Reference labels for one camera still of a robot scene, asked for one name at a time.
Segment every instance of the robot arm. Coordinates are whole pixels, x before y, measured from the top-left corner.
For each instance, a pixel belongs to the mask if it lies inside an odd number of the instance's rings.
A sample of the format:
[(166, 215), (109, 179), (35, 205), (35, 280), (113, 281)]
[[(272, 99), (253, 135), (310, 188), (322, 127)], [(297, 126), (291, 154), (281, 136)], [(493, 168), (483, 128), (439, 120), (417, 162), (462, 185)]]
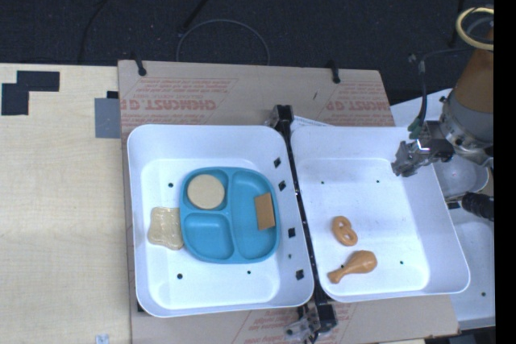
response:
[(399, 176), (411, 176), (433, 162), (459, 155), (481, 166), (493, 166), (493, 29), (484, 42), (464, 32), (462, 21), (471, 13), (493, 9), (472, 8), (457, 19), (460, 37), (476, 49), (455, 88), (443, 101), (439, 121), (425, 121), (415, 141), (402, 141), (391, 164)]

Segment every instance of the white tray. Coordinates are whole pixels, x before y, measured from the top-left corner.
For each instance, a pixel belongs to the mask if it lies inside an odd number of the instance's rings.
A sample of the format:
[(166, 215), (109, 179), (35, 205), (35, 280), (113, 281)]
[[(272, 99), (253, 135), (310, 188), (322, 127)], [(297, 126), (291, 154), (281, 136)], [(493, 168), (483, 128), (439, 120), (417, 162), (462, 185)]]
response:
[[(279, 133), (266, 126), (145, 125), (131, 132), (127, 151), (136, 295), (146, 312), (176, 317), (299, 306), (310, 299), (314, 279)], [(205, 167), (249, 168), (273, 184), (281, 237), (271, 257), (259, 263), (207, 263), (185, 247), (171, 251), (148, 241), (152, 209), (178, 207), (185, 176)]]
[[(465, 290), (469, 270), (432, 165), (408, 178), (390, 163), (406, 128), (320, 127), (295, 130), (292, 148), (322, 289), (341, 302)], [(343, 215), (358, 235), (353, 247), (331, 233)], [(377, 267), (327, 278), (353, 251), (369, 250)]]

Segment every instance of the wooden surface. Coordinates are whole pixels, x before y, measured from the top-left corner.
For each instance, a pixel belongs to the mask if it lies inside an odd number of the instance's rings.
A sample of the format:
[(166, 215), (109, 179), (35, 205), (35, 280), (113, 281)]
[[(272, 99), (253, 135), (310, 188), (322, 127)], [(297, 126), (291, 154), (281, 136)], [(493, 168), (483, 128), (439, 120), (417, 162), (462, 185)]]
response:
[(121, 142), (94, 125), (117, 68), (0, 64), (0, 83), (19, 69), (60, 91), (0, 116), (0, 342), (130, 342)]

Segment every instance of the round cookie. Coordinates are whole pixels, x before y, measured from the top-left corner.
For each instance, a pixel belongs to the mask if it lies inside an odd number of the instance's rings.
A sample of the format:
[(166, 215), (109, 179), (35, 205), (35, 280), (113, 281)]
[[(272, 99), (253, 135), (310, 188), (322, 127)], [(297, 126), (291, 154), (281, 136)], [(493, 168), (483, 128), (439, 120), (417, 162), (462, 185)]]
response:
[(217, 208), (224, 200), (225, 193), (222, 182), (209, 174), (195, 176), (186, 189), (190, 202), (200, 209)]

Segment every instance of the blue plate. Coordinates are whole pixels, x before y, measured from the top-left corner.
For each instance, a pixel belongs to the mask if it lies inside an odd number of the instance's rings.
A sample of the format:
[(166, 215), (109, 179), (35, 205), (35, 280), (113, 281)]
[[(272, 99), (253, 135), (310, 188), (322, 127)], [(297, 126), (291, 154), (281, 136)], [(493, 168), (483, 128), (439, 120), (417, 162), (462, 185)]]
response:
[[(187, 195), (198, 175), (216, 177), (226, 191), (213, 209), (199, 209)], [(255, 197), (270, 193), (276, 225), (258, 229)], [(265, 176), (245, 168), (202, 168), (188, 174), (181, 188), (181, 231), (185, 246), (198, 259), (212, 263), (256, 263), (278, 246), (280, 220), (274, 188)]]

